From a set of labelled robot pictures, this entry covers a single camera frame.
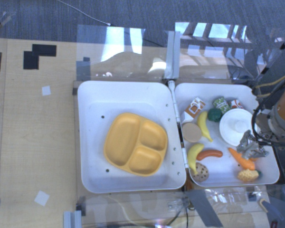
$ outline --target beige round disc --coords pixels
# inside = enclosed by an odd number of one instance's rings
[[[182,134],[185,140],[196,143],[201,139],[200,127],[193,123],[185,123],[182,126]]]

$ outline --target wooden table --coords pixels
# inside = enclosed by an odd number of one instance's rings
[[[39,57],[39,70],[24,70],[23,52],[31,51],[32,44],[56,45],[57,55]],[[99,57],[101,49],[99,44],[0,39],[0,228],[61,228],[64,211],[75,210],[72,90],[76,61],[82,60],[83,51],[90,57]],[[50,95],[43,96],[42,87],[45,86],[50,86]],[[49,195],[45,206],[34,201],[40,190]],[[133,195],[140,197],[137,204],[150,210],[160,200],[165,202],[171,198],[169,192],[122,194],[116,195],[120,202],[108,203],[101,201],[107,200],[107,196],[90,194],[90,214],[94,215],[84,219],[90,223],[126,222],[128,216],[142,224],[145,221],[139,221],[131,208],[129,197]],[[218,208],[218,216],[225,227],[242,223],[245,227],[269,227],[265,212],[256,203],[251,210],[247,201],[235,201],[230,205],[229,211],[220,212]],[[162,212],[162,217],[174,214],[165,214],[165,209]],[[175,221],[175,227],[185,226],[184,212],[181,216]],[[189,216],[190,226],[203,227],[196,211],[189,211]]]

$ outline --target green vegetable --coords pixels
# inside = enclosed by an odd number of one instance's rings
[[[222,117],[222,111],[217,108],[212,108],[208,111],[208,119],[218,123]]]

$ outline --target white lid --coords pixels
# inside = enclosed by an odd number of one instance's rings
[[[227,111],[219,122],[222,138],[233,146],[238,146],[244,132],[251,127],[252,114],[244,109],[236,108]]]

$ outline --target white tray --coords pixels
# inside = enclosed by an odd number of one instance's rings
[[[180,114],[195,97],[199,97],[206,103],[206,106],[203,108],[203,110],[206,111],[213,108],[212,102],[220,96],[225,97],[227,101],[238,99],[250,113],[253,113],[253,110],[258,106],[255,96],[251,93],[251,89],[244,85],[183,83],[176,87],[175,95]],[[280,172],[272,147],[265,146],[265,149],[269,151],[269,155],[265,158],[259,158],[255,163],[256,169],[262,172],[262,176],[252,183],[244,183],[237,179],[237,174],[242,168],[238,166],[238,163],[234,160],[228,150],[228,147],[235,147],[227,144],[221,138],[219,123],[207,120],[207,127],[209,128],[213,142],[209,142],[204,137],[202,137],[199,142],[205,144],[204,150],[220,150],[223,152],[223,156],[221,158],[207,157],[200,161],[200,163],[208,168],[209,178],[203,182],[196,182],[199,186],[205,188],[244,186],[251,184],[273,184],[278,181]],[[184,141],[184,144],[187,151],[193,145],[187,141]]]
[[[86,81],[78,89],[78,108],[81,178],[87,190],[94,193],[167,190],[184,184],[186,172],[168,87],[159,83]],[[149,118],[167,132],[164,161],[152,176],[125,172],[105,159],[103,147],[108,130],[115,117],[124,112]]]

